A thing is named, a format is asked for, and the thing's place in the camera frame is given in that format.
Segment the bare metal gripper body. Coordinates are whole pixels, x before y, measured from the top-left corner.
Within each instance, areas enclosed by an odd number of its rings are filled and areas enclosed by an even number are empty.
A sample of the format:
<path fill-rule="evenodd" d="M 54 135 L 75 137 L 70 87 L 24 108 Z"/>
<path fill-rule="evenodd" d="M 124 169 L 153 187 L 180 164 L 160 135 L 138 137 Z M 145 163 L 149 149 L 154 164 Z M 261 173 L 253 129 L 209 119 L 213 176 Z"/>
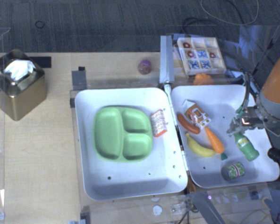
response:
<path fill-rule="evenodd" d="M 239 107 L 236 110 L 236 118 L 242 119 L 244 130 L 253 130 L 255 128 L 263 129 L 268 117 L 265 115 L 261 106 Z"/>

